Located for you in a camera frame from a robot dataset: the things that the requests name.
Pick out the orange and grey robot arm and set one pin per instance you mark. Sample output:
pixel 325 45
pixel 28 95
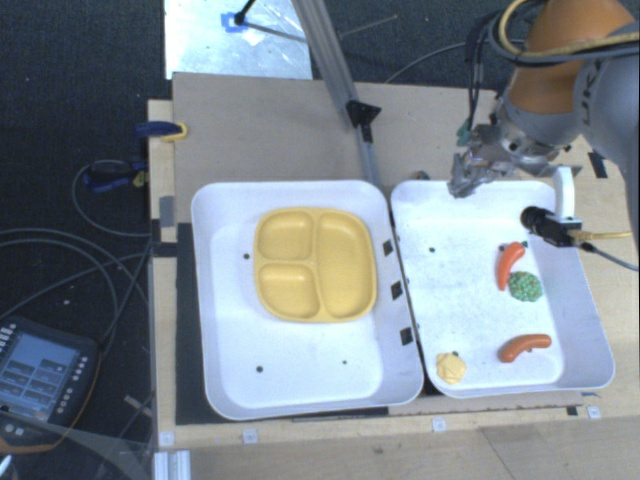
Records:
pixel 560 48

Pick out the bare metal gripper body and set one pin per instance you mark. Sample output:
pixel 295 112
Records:
pixel 492 150

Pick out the green peas cluster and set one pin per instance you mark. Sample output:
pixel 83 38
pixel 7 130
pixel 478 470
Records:
pixel 525 287

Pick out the orange carrot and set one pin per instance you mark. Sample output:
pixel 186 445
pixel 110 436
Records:
pixel 506 265

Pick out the black cylinder on white bracket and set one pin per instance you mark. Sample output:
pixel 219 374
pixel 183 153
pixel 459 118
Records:
pixel 550 225

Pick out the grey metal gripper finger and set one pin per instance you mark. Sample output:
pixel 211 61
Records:
pixel 459 173
pixel 475 179

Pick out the yellow divided plate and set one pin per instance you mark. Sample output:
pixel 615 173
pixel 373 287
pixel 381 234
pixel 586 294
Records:
pixel 340 263

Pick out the white plastic tray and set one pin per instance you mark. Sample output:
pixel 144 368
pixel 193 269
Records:
pixel 300 368
pixel 460 288

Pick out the brown cardboard board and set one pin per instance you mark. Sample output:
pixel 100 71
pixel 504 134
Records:
pixel 250 133

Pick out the yellow lumpy toy food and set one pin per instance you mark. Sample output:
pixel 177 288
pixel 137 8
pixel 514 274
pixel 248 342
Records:
pixel 451 368

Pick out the orange-brown sausage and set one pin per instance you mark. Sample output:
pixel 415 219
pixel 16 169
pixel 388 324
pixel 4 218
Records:
pixel 522 347

